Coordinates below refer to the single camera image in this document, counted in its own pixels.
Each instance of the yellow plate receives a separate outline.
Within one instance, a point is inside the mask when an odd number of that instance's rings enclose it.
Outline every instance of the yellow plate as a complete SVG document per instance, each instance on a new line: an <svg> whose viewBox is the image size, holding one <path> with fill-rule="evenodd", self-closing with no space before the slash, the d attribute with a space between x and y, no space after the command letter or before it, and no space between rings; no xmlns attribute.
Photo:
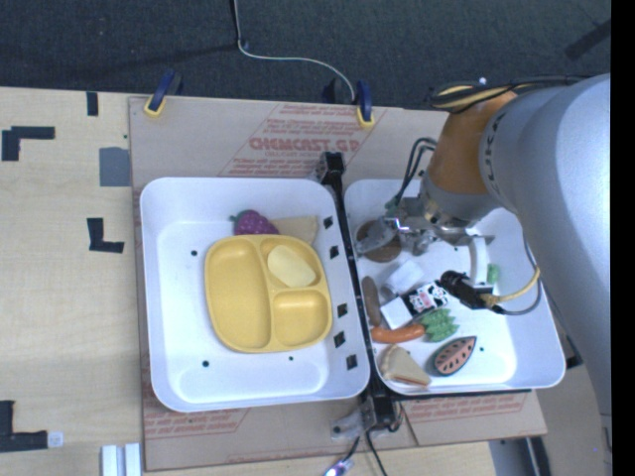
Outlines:
<svg viewBox="0 0 635 476"><path fill-rule="evenodd" d="M231 349L300 349L330 331L324 270L303 240L283 235L223 238L207 251L204 275L211 323Z"/></svg>

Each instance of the white tray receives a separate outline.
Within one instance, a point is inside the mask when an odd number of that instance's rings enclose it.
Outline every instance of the white tray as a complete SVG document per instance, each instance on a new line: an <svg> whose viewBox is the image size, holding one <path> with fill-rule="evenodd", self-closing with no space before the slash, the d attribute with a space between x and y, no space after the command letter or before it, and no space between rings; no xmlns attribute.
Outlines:
<svg viewBox="0 0 635 476"><path fill-rule="evenodd" d="M419 185L418 181L412 181L405 195L416 196ZM384 214L384 204L397 193L400 186L400 180L364 179L347 189L344 202L353 240L362 224ZM497 264L501 271L497 289L494 290L496 294L512 293L527 284L533 275L533 268L524 250L520 224L514 215L502 208L494 210L476 224L472 233L495 236L494 241L487 246L487 254L489 262ZM439 279L447 270L470 272L468 247L454 248L446 242L436 242L420 257L402 251L396 260L387 264L357 256L359 280L369 276L380 288L406 260L415 260L420 264L428 282ZM534 288L504 306L510 310L520 310L531 304L535 297ZM433 377L425 394L548 388L563 377L565 357L545 295L539 306L525 315L507 316L488 310L470 310L452 297L448 308L459 325L458 332L452 338L476 335L476 347L459 372L448 377ZM402 345L415 361L426 367L431 356L449 340L433 343L419 339ZM373 343L378 360L386 347L385 344ZM393 381L385 383L402 395L422 394L417 387Z"/></svg>
<svg viewBox="0 0 635 476"><path fill-rule="evenodd" d="M296 178L160 178L144 188L140 208L152 386L166 407L272 406L350 398L364 390L370 363L335 205L324 187ZM318 217L314 248L333 309L322 342L248 354L216 337L205 300L205 254L231 236L229 217L249 208L268 218Z"/></svg>

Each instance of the black carpet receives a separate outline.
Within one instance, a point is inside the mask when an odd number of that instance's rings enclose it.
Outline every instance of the black carpet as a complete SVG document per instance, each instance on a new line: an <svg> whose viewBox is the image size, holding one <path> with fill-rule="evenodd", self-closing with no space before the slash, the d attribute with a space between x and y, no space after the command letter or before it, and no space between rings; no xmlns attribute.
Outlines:
<svg viewBox="0 0 635 476"><path fill-rule="evenodd" d="M334 74L249 59L231 0L2 0L0 85L314 102ZM430 88L611 69L611 0L238 0L249 51L309 57L375 105L426 107Z"/></svg>

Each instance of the wooden surface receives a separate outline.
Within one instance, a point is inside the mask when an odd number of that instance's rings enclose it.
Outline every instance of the wooden surface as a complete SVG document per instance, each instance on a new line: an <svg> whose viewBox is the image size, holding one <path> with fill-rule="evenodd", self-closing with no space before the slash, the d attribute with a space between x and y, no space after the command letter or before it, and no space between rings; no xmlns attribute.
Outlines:
<svg viewBox="0 0 635 476"><path fill-rule="evenodd" d="M54 126L0 163L0 400L14 431L61 431L63 447L0 453L0 475L97 475L100 446L142 442L141 380L130 187L99 184L99 149L128 148L125 94L0 88L0 129ZM122 254L90 252L86 219ZM381 451L390 475L495 474L488 444ZM332 457L189 471L188 475L322 474ZM379 474L369 453L353 474Z"/></svg>

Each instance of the white cable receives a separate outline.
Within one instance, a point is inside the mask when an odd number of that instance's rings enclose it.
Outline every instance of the white cable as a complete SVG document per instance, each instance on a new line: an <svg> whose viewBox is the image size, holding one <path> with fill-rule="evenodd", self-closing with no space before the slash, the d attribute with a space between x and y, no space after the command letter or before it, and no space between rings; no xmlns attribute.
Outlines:
<svg viewBox="0 0 635 476"><path fill-rule="evenodd" d="M317 65L321 65L322 67L326 67L327 69L337 74L344 81L344 83L346 83L346 86L348 86L348 90L350 91L350 101L353 102L355 100L355 90L353 89L353 85L351 84L351 82L346 78L344 74L342 74L339 70L337 70L332 65L329 65L328 63L325 63L318 59L306 59L303 57L265 57L262 55L254 55L252 53L247 52L242 47L242 32L240 30L240 17L238 15L238 1L237 0L233 0L233 7L234 7L234 19L236 20L236 35L238 36L238 50L241 53L243 53L246 57L250 57L251 59L255 59L255 60L307 61L309 63L315 63Z"/></svg>

